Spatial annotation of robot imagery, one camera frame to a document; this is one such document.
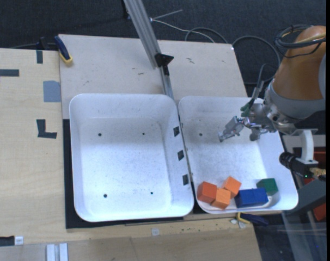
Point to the black cylinder on white bracket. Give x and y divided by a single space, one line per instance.
308 145

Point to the white plastic tray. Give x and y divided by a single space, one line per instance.
222 159
127 159

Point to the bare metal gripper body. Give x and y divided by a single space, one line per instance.
265 120

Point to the green cube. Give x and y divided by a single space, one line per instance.
268 185

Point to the red cube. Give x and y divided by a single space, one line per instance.
206 192

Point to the orange cube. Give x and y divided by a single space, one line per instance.
221 198
232 185

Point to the pale wood board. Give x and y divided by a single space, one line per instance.
113 64

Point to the blue cube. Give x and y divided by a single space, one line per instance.
260 196
244 198

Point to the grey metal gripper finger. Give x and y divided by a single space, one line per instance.
255 135
230 129

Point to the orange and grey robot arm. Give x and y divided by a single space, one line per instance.
298 72

